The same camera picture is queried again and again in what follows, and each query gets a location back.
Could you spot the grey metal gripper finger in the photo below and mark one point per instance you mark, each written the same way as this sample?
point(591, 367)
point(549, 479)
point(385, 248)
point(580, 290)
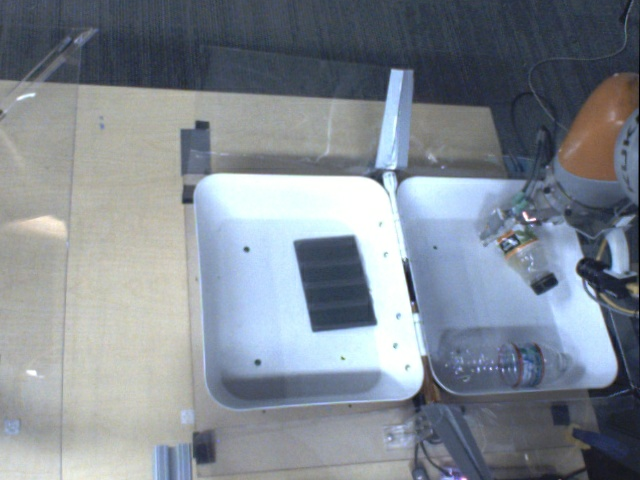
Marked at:
point(530, 218)
point(491, 225)

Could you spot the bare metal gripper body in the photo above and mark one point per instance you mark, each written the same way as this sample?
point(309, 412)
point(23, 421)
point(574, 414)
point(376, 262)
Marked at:
point(545, 207)

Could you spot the clear bottle with orange label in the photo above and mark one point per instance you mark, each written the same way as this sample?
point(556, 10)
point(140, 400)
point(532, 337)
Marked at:
point(522, 253)

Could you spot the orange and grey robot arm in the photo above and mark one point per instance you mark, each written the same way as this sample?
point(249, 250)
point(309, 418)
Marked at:
point(592, 133)

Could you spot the white plastic tray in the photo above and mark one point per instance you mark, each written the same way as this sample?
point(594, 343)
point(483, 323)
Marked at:
point(470, 293)
point(260, 288)

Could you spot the thin black and white rod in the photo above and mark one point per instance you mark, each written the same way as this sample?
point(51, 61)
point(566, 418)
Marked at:
point(411, 288)

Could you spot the clear plastic water bottle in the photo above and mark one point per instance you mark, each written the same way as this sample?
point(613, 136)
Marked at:
point(515, 363)

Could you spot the black ribbed rectangular block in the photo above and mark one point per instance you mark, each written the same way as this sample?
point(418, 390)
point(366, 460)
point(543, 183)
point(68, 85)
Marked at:
point(334, 283)

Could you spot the black cylinder on white bracket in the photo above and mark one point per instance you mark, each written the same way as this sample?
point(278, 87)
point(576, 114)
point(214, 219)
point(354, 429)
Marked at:
point(607, 270)

